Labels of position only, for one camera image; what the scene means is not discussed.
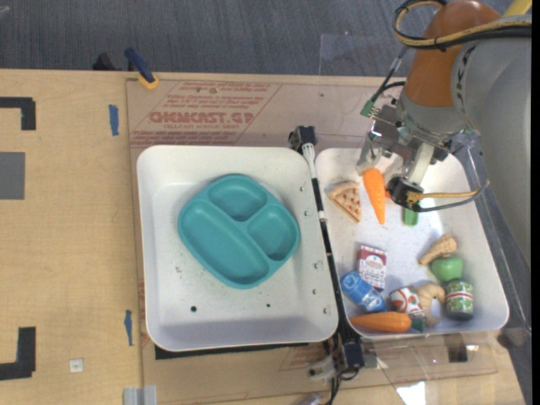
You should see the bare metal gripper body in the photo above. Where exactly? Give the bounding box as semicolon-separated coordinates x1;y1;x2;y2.
369;104;451;172

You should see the orange toy carrot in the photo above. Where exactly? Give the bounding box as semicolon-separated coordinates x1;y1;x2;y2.
362;167;387;226

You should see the toy pizza slice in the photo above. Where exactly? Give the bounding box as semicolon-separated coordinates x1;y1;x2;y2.
327;180;363;224

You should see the white plastic tray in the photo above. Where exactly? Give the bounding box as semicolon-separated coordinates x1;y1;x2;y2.
136;144;340;353
314;147;510;339

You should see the thin black and white rod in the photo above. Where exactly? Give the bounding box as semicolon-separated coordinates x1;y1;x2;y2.
300;141;352;342

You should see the beige toy bread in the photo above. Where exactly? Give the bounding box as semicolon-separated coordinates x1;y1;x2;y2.
418;233;458;266

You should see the red and white carton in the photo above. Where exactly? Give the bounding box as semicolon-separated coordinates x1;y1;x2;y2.
357;245;388;291

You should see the green toy apple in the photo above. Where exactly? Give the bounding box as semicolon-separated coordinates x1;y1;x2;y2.
429;255;465;283

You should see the brown cardboard board red print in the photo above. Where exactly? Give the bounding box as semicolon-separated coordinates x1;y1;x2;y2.
126;72;525;397

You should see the blue plastic bottle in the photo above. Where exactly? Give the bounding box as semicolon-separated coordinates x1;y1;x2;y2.
339;271;387;314

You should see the beige toy croissant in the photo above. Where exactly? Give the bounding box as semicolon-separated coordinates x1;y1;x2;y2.
415;283;447;327

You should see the red and white can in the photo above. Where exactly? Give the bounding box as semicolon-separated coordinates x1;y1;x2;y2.
388;285;426;321

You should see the green and white can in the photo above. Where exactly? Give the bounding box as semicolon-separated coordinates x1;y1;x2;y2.
444;279;475;321

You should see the orange carrot with green top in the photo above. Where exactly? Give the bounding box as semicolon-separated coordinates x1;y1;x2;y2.
348;310;427;334

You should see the teal divided plate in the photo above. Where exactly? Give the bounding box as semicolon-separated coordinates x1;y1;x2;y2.
176;173;301;290

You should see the black cylinder on white bracket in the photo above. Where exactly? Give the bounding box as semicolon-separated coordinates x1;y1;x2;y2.
386;143;436;213

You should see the black block with thin wires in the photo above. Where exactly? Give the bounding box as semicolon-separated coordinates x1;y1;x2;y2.
337;339;366;370
289;125;317;150

